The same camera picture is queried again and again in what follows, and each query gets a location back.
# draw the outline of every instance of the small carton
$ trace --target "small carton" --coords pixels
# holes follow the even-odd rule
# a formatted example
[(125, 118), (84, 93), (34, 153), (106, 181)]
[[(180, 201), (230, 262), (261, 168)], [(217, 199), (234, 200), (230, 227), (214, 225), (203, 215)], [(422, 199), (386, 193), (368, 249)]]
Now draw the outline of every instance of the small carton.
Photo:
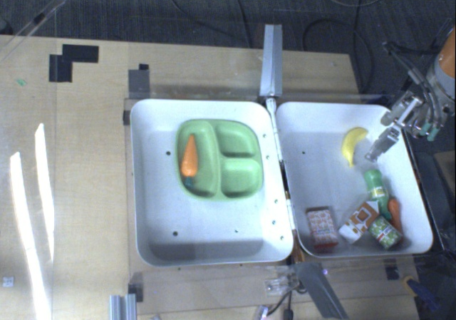
[(328, 207), (314, 207), (306, 211), (315, 249), (334, 247), (338, 244), (333, 218)]
[(378, 215), (378, 202), (366, 201), (342, 225), (339, 234), (353, 244), (363, 236)]

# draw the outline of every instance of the black cable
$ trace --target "black cable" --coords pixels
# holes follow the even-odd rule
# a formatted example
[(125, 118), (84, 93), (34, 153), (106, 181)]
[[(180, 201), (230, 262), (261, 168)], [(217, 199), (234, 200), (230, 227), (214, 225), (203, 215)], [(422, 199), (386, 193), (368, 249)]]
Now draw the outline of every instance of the black cable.
[(384, 43), (383, 47), (385, 50), (394, 57), (395, 60), (399, 62), (399, 64), (404, 67), (409, 73), (414, 73), (416, 78), (418, 78), (417, 83), (423, 92), (423, 96), (427, 102), (427, 104), (430, 106), (430, 117), (429, 121), (432, 123), (432, 125), (435, 128), (439, 128), (441, 126), (442, 118), (440, 115), (440, 104), (437, 99), (437, 96), (435, 95), (434, 90), (432, 89), (432, 86), (429, 84), (429, 81), (427, 80), (426, 77), (424, 77), (421, 72), (415, 67), (415, 65), (412, 63), (411, 60), (408, 58), (396, 53), (394, 50), (388, 48), (388, 43)]
[(277, 302), (277, 304), (271, 309), (271, 310), (268, 310), (268, 314), (267, 316), (270, 316), (272, 315), (274, 312), (277, 311), (277, 309), (280, 307), (280, 305), (282, 305), (284, 303), (284, 301), (286, 300), (287, 297), (289, 297), (289, 303), (288, 303), (288, 310), (291, 311), (291, 293), (293, 291), (296, 291), (298, 292), (299, 294), (305, 294), (307, 293), (307, 289), (306, 287), (304, 287), (304, 285), (299, 282), (295, 287), (293, 287), (292, 289), (288, 290), (283, 296), (282, 298), (280, 298), (279, 302)]
[(291, 296), (292, 291), (293, 291), (293, 290), (290, 289), (287, 293), (285, 293), (285, 295), (282, 296), (282, 298), (279, 300), (279, 302), (277, 302), (277, 305), (274, 306), (271, 310), (268, 310), (267, 316), (271, 316), (274, 312), (276, 312), (277, 309), (280, 307), (280, 305), (282, 305), (282, 303), (285, 301), (285, 299), (286, 299), (288, 296)]
[(0, 35), (13, 35), (11, 24), (0, 15)]
[[(340, 21), (338, 19), (322, 18), (322, 19), (315, 20), (315, 21), (311, 22), (304, 29), (304, 32), (303, 32), (303, 35), (302, 35), (302, 46), (303, 46), (303, 50), (307, 51), (307, 46), (306, 46), (307, 33), (309, 32), (309, 30), (312, 27), (314, 27), (317, 24), (321, 24), (323, 22), (328, 22), (328, 23), (338, 24), (338, 25), (347, 26), (347, 27), (351, 28), (352, 34), (353, 34), (353, 41), (352, 41), (352, 43), (353, 43), (353, 57), (352, 57), (353, 66), (355, 67), (355, 69), (358, 72), (358, 75), (360, 76), (360, 85), (361, 85), (360, 92), (361, 93), (366, 93), (369, 90), (369, 88), (371, 87), (371, 83), (372, 83), (372, 79), (373, 79), (373, 72), (374, 72), (375, 68), (374, 68), (373, 52), (371, 51), (371, 48), (366, 43), (364, 38), (357, 31), (361, 1), (362, 0), (358, 0), (357, 1), (357, 5), (358, 6), (356, 7), (355, 16), (354, 16), (354, 20), (353, 20), (353, 26), (350, 25), (348, 22)], [(370, 66), (370, 68), (369, 68), (368, 75), (365, 78), (365, 80), (366, 80), (365, 82), (363, 82), (361, 69), (359, 67), (360, 63), (359, 63), (359, 60), (358, 60), (358, 53), (357, 53), (357, 47), (356, 47), (356, 45), (357, 45), (356, 41), (358, 39), (363, 44), (364, 49), (367, 51), (368, 58), (369, 58), (369, 66)]]
[(394, 41), (387, 41), (387, 44), (396, 52), (396, 53), (407, 53), (407, 54), (415, 54), (419, 56), (423, 55), (435, 55), (438, 54), (441, 48), (429, 48), (428, 50), (419, 50), (419, 49), (411, 49), (407, 46), (401, 46), (395, 43)]
[[(234, 38), (236, 40), (240, 40), (238, 39), (236, 36), (233, 36), (231, 35), (230, 33), (227, 33), (226, 31), (222, 30), (222, 29), (219, 29), (207, 22), (204, 22), (204, 21), (200, 21), (198, 20), (196, 17), (192, 16), (191, 14), (187, 13), (185, 10), (183, 10), (179, 4), (177, 3), (176, 0), (171, 0), (172, 4), (174, 5), (174, 7), (179, 11), (181, 12), (182, 14), (184, 14), (190, 21), (193, 21), (195, 22), (196, 24), (199, 24), (200, 26), (203, 26), (203, 27), (207, 27), (213, 31), (216, 31), (216, 32), (219, 32), (219, 33), (222, 33), (223, 35), (225, 36), (228, 36), (230, 38)], [(251, 48), (252, 47), (252, 38), (250, 36), (250, 32), (249, 32), (249, 28), (247, 26), (247, 18), (245, 16), (245, 12), (244, 12), (244, 8), (242, 7), (242, 3), (240, 0), (236, 0), (238, 6), (239, 6), (239, 10), (241, 11), (241, 16), (242, 16), (242, 22), (244, 24), (244, 30), (245, 30), (245, 37), (246, 37), (246, 43), (247, 43), (247, 47), (248, 48)]]
[(294, 313), (291, 310), (291, 296), (293, 295), (293, 291), (290, 292), (290, 296), (288, 296), (288, 308), (284, 310), (284, 320), (293, 320)]

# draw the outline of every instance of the green can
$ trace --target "green can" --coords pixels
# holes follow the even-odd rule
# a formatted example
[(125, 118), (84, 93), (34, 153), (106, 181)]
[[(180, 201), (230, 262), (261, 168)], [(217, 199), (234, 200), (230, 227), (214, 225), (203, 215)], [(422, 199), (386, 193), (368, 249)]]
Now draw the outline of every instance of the green can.
[(377, 217), (368, 230), (385, 249), (390, 249), (402, 238), (402, 234), (381, 215)]
[(388, 211), (388, 200), (390, 196), (382, 180), (382, 173), (378, 169), (371, 169), (364, 173), (364, 180), (368, 186), (370, 199), (378, 202), (380, 213), (387, 220), (391, 220), (391, 213)]

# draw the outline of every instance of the yellow banana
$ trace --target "yellow banana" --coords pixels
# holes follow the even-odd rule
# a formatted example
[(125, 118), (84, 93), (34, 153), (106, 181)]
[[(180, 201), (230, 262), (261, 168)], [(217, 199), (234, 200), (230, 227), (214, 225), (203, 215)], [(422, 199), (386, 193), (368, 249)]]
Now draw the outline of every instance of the yellow banana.
[(348, 165), (353, 167), (353, 154), (356, 145), (366, 137), (368, 131), (365, 128), (353, 128), (348, 131), (342, 141), (342, 155), (347, 159)]

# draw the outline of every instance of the glass panel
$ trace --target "glass panel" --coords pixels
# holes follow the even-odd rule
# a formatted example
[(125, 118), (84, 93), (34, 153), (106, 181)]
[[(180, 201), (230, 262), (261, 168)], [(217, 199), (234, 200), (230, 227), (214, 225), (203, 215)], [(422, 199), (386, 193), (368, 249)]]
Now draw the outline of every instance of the glass panel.
[(57, 48), (37, 38), (32, 52), (27, 41), (56, 36), (63, 3), (0, 0), (0, 306), (11, 319), (51, 318), (56, 86), (47, 61)]

